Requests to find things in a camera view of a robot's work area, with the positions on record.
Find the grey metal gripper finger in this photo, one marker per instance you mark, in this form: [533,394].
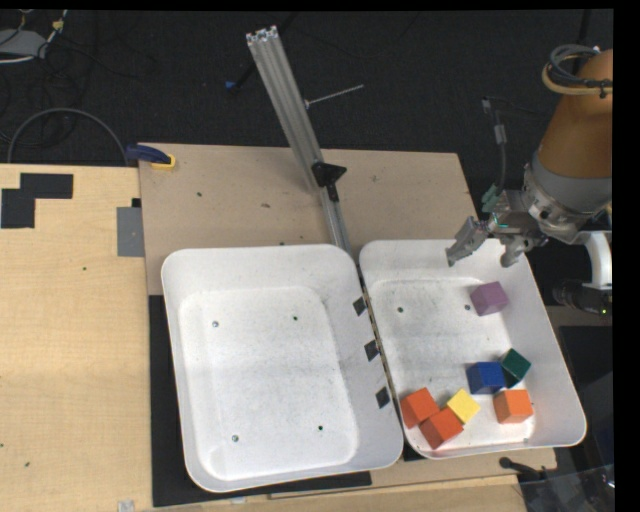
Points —
[514,251]
[465,245]

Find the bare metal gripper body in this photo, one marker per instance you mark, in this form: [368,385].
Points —
[520,220]

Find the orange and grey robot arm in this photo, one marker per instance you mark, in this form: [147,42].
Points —
[580,130]

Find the purple cube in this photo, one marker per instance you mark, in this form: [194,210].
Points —
[489,299]

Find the white plastic tray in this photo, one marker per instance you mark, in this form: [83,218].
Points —
[430,330]
[270,380]

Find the green cube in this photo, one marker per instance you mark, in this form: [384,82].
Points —
[518,365]

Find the blue cube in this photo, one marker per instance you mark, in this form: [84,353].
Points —
[485,377]

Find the orange cube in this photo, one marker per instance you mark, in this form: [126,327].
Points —
[514,406]

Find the yellow cube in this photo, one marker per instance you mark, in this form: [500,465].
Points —
[463,406]

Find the red-orange cube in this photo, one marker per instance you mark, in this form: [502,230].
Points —
[419,407]
[441,428]

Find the pale wood board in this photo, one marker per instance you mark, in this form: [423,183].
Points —
[240,200]

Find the black cylinder on white bracket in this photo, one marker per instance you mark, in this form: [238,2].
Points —
[580,296]

